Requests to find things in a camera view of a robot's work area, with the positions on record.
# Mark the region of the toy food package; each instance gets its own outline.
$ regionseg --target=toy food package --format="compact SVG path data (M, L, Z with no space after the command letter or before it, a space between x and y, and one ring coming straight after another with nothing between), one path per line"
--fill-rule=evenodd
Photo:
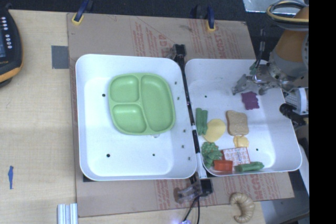
M233 166L250 163L246 147L236 147L222 150L223 159L233 161Z

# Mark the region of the cardboard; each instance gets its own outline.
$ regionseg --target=cardboard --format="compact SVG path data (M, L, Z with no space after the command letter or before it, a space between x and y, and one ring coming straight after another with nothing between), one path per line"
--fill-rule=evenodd
M206 20L124 15L85 14L72 24L67 15L69 69L75 150L76 191L79 217L187 208L178 204L174 192L190 185L189 179L93 182L79 166L75 64L85 54L166 57L174 44L186 46L186 61L193 58L254 59L244 22L215 21L208 32ZM214 192L200 206L228 204L241 191L254 201L293 197L288 173L254 174L211 178Z

